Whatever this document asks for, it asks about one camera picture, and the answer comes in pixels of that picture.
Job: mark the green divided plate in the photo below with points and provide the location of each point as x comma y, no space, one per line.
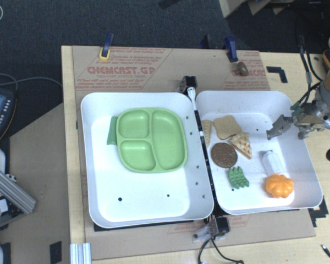
165,139

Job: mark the clear plastic bottle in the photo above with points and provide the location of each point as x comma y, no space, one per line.
273,164

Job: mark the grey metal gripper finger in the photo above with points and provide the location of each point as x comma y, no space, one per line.
280,125
305,134

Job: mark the brown cardboard board red print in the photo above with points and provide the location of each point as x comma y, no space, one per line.
143,73

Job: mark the green toy lettuce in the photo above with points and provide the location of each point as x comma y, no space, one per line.
237,178

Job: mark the black pen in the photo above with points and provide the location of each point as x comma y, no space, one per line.
327,253

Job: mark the yellow pizza slice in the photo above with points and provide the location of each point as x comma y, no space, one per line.
242,144

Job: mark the brown round biscuit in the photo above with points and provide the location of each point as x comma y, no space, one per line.
224,155

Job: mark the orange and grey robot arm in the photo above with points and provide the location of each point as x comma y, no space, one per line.
329,81

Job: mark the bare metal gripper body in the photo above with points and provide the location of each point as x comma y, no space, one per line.
312,117

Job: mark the tan bread slice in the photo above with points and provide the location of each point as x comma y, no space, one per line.
226,126

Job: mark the tan waffle cone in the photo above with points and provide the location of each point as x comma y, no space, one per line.
206,129

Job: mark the white plastic tray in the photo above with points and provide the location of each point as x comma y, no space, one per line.
143,194
261,111

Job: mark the orange toy pumpkin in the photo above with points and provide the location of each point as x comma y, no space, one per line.
279,186

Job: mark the thin black and white rod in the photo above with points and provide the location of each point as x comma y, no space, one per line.
201,132

